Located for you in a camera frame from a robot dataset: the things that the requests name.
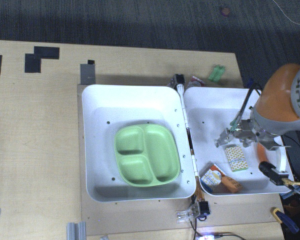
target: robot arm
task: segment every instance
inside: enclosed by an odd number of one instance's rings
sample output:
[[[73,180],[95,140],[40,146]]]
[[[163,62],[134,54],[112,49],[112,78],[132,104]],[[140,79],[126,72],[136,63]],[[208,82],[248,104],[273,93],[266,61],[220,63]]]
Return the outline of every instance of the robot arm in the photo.
[[[249,119],[242,119],[252,87],[242,108],[215,141],[218,147],[233,138],[240,139],[244,147],[252,142],[261,143],[273,150],[279,145],[274,138],[289,131],[300,131],[300,65],[286,64],[280,67],[266,83],[263,92],[251,109]]]

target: dark background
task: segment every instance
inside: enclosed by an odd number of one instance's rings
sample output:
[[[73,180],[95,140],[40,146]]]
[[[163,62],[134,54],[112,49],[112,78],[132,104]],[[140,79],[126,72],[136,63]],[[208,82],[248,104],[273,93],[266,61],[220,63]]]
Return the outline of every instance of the dark background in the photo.
[[[276,2],[300,23],[300,0]],[[271,0],[0,0],[0,40],[231,52],[245,86],[300,64],[300,25]],[[300,178],[300,148],[285,140]]]

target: green divided plate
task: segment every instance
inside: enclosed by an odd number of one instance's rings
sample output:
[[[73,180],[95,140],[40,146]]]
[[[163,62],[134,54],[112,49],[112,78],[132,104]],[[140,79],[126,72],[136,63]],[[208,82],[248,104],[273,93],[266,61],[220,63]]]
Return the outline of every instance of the green divided plate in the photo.
[[[180,173],[174,137],[161,125],[138,124],[120,129],[114,150],[120,175],[131,186],[167,184]]]

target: green object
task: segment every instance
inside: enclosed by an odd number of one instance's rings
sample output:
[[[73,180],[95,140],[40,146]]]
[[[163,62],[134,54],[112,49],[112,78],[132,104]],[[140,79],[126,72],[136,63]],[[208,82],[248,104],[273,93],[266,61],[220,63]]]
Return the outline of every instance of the green object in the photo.
[[[114,150],[121,177],[135,187],[172,182],[180,160],[171,132],[158,124],[138,124],[119,130]]]
[[[208,79],[214,83],[218,83],[225,71],[226,68],[224,66],[217,65],[213,68],[213,71],[208,77]]]

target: wooden table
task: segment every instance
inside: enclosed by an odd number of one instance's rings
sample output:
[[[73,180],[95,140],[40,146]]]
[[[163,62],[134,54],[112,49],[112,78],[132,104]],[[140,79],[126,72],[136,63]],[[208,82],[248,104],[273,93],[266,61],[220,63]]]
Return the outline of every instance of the wooden table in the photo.
[[[33,54],[34,46],[59,47],[59,59],[42,59],[41,73],[25,73],[25,54]],[[97,83],[129,85],[166,85],[175,73],[206,81],[213,66],[224,65],[219,85],[242,87],[232,53],[0,41],[0,55],[0,240],[62,240],[66,239],[67,223],[82,220],[80,64],[95,61]],[[220,203],[212,196],[207,199],[213,211],[211,222],[200,223],[198,231],[234,232],[246,239],[284,239],[270,213],[271,207],[282,209],[279,195],[229,197]],[[167,209],[164,201],[160,205]],[[149,217],[148,223],[156,219]],[[104,233],[126,232],[120,228],[121,221],[114,221]],[[115,233],[109,239],[193,237],[187,224],[170,221],[161,229],[165,230]],[[100,235],[87,239],[100,239]]]

